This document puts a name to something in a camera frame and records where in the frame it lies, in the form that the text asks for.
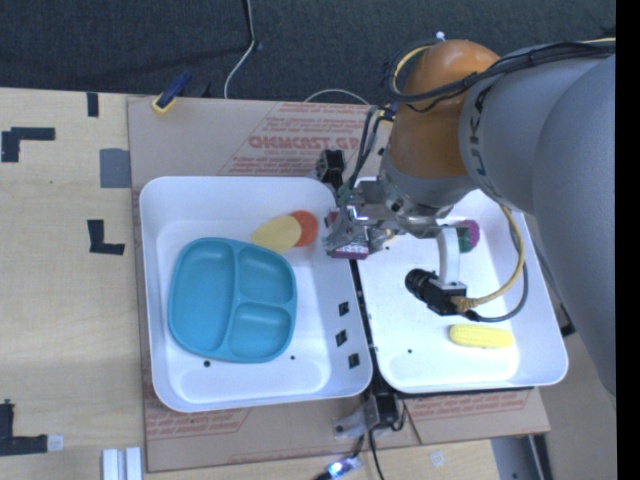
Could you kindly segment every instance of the blue divided plate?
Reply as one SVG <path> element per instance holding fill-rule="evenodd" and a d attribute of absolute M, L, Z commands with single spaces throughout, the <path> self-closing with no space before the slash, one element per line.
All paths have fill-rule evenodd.
<path fill-rule="evenodd" d="M 225 238 L 200 238 L 178 256 L 169 292 L 169 330 L 205 357 L 262 363 L 289 346 L 296 282 L 281 255 Z"/>

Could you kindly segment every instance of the yellow cable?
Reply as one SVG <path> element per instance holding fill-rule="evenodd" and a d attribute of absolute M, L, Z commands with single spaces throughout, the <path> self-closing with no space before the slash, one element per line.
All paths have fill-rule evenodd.
<path fill-rule="evenodd" d="M 504 295 L 515 284 L 520 274 L 522 274 L 522 270 L 524 268 L 524 245 L 522 243 L 522 235 L 520 234 L 518 225 L 513 219 L 513 215 L 511 215 L 511 212 L 509 211 L 509 209 L 502 205 L 500 205 L 500 209 L 502 210 L 502 213 L 504 213 L 504 215 L 507 217 L 507 220 L 509 221 L 509 227 L 511 228 L 511 230 L 513 231 L 513 234 L 516 237 L 516 248 L 518 249 L 518 263 L 509 280 L 495 292 L 490 293 L 489 295 L 485 295 L 484 297 L 478 297 L 478 298 L 470 298 L 470 297 L 464 297 L 464 296 L 451 297 L 451 302 L 453 302 L 453 304 L 456 305 L 458 311 L 461 314 L 463 314 L 465 311 L 467 311 L 470 308 L 474 308 L 476 306 L 479 306 L 480 304 L 485 304 L 486 302 L 492 301 Z"/>

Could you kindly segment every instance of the cardboard sheet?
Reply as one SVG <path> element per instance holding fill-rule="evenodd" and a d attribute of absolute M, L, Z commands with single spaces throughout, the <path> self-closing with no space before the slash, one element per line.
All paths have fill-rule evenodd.
<path fill-rule="evenodd" d="M 195 414 L 176 413 L 158 400 L 150 379 L 138 199 L 142 187 L 161 176 L 305 176 L 323 149 L 342 149 L 351 160 L 367 107 L 181 98 L 159 116 L 152 100 L 128 100 L 147 470 L 349 453 L 354 443 L 334 437 L 332 420 L 351 414 L 359 397 Z M 378 160 L 372 155 L 361 174 L 375 175 Z M 380 436 L 381 448 L 549 430 L 537 389 L 438 395 L 406 404 L 410 424 Z"/>

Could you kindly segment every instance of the white cable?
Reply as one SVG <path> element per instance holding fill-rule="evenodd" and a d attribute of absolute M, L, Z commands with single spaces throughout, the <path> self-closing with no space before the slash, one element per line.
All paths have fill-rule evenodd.
<path fill-rule="evenodd" d="M 229 73 L 229 76 L 227 76 L 227 79 L 224 82 L 224 99 L 229 98 L 229 82 L 231 81 L 233 76 L 236 74 L 238 69 L 240 69 L 240 66 L 242 66 L 244 61 L 247 60 L 247 57 L 249 57 L 249 55 L 253 51 L 253 48 L 256 45 L 256 37 L 253 30 L 253 11 L 251 10 L 251 0 L 246 0 L 246 1 L 247 1 L 247 16 L 249 19 L 249 33 L 251 34 L 251 44 L 249 45 L 249 48 L 247 49 L 247 51 L 244 52 L 244 55 L 240 58 L 238 63 L 235 65 L 235 67 L 231 70 L 231 73 Z"/>
<path fill-rule="evenodd" d="M 344 89 L 324 89 L 322 91 L 315 92 L 311 96 L 309 96 L 306 100 L 304 100 L 304 103 L 308 103 L 312 99 L 314 99 L 316 96 L 320 96 L 321 94 L 325 94 L 325 93 L 328 93 L 328 92 L 341 92 L 343 94 L 347 94 L 347 95 L 351 96 L 352 98 L 357 99 L 358 101 L 360 101 L 361 103 L 363 103 L 365 105 L 369 105 L 370 104 L 364 98 L 358 96 L 357 94 L 355 94 L 355 93 L 353 93 L 351 91 L 345 91 Z"/>

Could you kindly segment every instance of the orange toy food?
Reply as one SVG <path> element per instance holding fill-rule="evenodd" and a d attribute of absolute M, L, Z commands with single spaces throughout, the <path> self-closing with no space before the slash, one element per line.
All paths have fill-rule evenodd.
<path fill-rule="evenodd" d="M 300 239 L 296 242 L 295 247 L 304 247 L 312 243 L 318 235 L 318 221 L 312 213 L 305 210 L 298 210 L 291 213 L 302 228 Z"/>

